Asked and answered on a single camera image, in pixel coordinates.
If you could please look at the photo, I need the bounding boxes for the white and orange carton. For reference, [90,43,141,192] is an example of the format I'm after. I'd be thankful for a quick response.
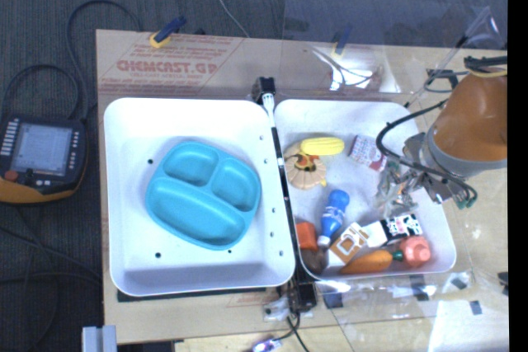
[327,221,370,267]

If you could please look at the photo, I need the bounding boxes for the brown cardboard board red print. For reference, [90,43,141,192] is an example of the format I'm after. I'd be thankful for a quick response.
[95,28,509,345]

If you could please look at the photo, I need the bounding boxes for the black block with wires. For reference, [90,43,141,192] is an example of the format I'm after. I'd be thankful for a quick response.
[252,76,276,103]
[286,281,318,313]

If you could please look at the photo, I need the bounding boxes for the yellow corn cob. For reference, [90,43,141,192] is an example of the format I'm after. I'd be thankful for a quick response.
[299,136,346,157]

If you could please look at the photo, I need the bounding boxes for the black and white cow-print carton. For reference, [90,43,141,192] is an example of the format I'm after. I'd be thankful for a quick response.
[362,213,424,249]

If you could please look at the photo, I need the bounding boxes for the blue divided plate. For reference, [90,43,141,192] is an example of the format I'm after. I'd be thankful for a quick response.
[144,140,263,251]

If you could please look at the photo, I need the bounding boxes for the beige round pie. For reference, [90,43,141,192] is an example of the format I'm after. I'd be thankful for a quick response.
[283,141,328,191]

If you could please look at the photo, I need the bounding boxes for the white plastic tray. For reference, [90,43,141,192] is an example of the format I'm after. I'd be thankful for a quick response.
[102,96,297,298]
[272,98,458,282]

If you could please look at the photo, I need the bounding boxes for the orange cube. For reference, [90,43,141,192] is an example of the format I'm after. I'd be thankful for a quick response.
[295,221,320,252]

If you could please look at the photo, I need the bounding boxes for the blue and white bottle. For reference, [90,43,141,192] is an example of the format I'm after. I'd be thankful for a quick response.
[316,188,351,248]

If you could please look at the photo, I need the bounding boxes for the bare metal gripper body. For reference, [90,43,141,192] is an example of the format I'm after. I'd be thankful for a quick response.
[403,131,460,204]

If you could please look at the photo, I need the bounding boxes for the pink round fruit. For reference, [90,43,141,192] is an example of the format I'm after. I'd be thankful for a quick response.
[397,235,432,270]

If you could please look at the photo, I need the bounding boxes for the thin black and white rod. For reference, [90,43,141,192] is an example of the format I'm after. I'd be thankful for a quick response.
[261,93,307,284]

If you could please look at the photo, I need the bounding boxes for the orange carrot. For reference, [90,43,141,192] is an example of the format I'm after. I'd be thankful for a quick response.
[338,248,405,275]

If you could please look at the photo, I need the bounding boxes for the white and red packet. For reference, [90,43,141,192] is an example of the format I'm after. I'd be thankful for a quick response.
[347,134,389,172]

